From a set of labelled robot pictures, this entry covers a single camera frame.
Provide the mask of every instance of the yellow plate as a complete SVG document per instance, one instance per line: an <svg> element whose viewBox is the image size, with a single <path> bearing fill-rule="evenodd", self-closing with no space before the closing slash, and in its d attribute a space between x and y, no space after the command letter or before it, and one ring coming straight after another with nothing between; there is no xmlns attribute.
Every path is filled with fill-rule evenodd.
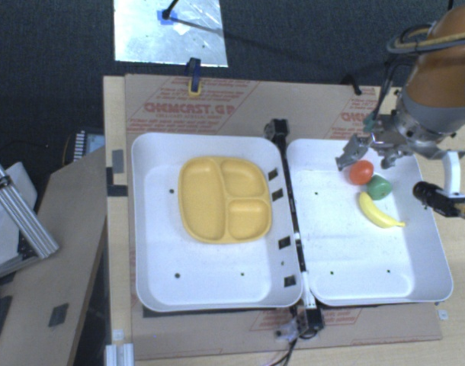
<svg viewBox="0 0 465 366"><path fill-rule="evenodd" d="M178 202L185 229L202 242L252 241L271 226L268 184L260 168L244 159L206 156L186 162Z"/></svg>

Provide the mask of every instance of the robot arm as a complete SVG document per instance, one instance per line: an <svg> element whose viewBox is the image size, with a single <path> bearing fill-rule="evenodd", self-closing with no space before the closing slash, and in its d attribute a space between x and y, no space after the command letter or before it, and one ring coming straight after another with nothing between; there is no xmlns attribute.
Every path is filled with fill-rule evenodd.
<svg viewBox="0 0 465 366"><path fill-rule="evenodd" d="M421 34L426 35L425 40L412 40ZM364 121L367 135L354 135L349 140L342 156L336 158L338 169L358 161L370 147L383 157L383 169L413 153L441 159L446 175L444 188L419 185L414 195L446 217L463 217L465 198L454 187L456 183L459 190L459 158L465 151L450 154L438 144L447 136L455 136L465 124L465 5L449 11L439 22L409 28L394 37L387 49L391 55L380 98ZM413 68L395 109L379 114L396 67L408 64Z"/></svg>

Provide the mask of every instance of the toy banana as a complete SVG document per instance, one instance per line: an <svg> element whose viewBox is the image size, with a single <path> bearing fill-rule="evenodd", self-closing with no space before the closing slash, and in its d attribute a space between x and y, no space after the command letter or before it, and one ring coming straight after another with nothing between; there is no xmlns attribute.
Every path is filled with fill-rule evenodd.
<svg viewBox="0 0 465 366"><path fill-rule="evenodd" d="M366 192L360 194L360 207L364 215L375 225L380 228L391 228L392 226L405 226L406 223L400 222L381 211L373 202L370 195Z"/></svg>

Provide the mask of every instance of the dark gray floor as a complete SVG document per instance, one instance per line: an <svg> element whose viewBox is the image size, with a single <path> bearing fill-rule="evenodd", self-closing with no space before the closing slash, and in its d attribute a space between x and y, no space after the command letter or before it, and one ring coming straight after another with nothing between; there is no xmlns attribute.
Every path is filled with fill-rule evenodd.
<svg viewBox="0 0 465 366"><path fill-rule="evenodd" d="M439 19L447 1L220 0L229 68L202 73L321 83L338 83L351 73L362 85L379 85L386 42L409 26ZM455 0L455 6L464 3ZM69 134L102 127L102 76L183 74L182 66L116 63L113 33L113 0L0 0L4 166L22 161L42 187L62 165ZM397 84L403 79L401 72ZM101 285L102 279L91 304L98 313L89 317L79 364L101 359L101 335L92 322L101 323Z"/></svg>

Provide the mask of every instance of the red tomato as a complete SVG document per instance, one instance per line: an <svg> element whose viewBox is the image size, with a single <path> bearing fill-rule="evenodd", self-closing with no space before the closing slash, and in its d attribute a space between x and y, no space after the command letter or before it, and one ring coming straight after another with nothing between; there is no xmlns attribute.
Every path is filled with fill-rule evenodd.
<svg viewBox="0 0 465 366"><path fill-rule="evenodd" d="M367 160L360 160L349 170L349 179L356 185L365 185L371 180L373 171L373 164Z"/></svg>

